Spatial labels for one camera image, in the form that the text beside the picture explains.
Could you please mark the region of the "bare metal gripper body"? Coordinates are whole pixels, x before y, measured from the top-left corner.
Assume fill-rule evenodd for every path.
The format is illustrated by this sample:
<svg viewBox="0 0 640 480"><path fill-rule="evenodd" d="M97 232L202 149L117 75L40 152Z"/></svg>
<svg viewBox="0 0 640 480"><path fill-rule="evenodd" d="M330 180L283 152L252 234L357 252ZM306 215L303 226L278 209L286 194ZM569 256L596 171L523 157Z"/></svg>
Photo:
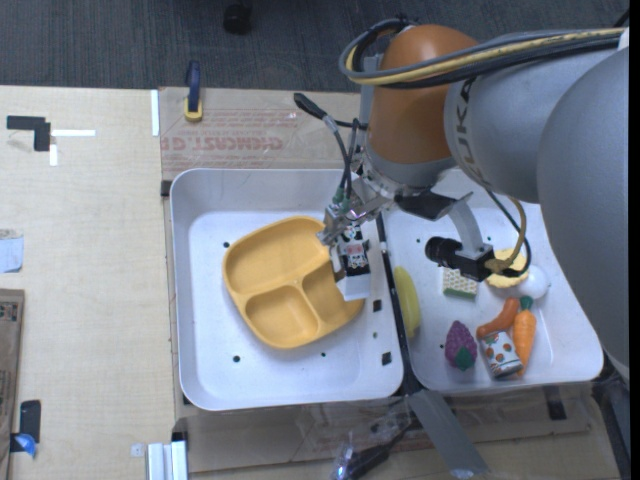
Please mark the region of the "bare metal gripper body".
<svg viewBox="0 0 640 480"><path fill-rule="evenodd" d="M323 235L339 236L349 227L375 220L402 191L402 184L377 172L351 173L325 207Z"/></svg>

